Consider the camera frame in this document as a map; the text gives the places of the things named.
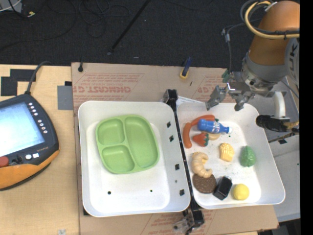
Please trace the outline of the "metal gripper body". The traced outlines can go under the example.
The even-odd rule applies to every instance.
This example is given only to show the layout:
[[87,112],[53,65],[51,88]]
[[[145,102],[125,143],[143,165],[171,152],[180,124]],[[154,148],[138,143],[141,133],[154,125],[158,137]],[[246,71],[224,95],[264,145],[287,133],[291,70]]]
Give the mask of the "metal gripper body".
[[236,100],[249,100],[255,95],[268,97],[276,84],[277,75],[273,72],[226,71],[226,92]]

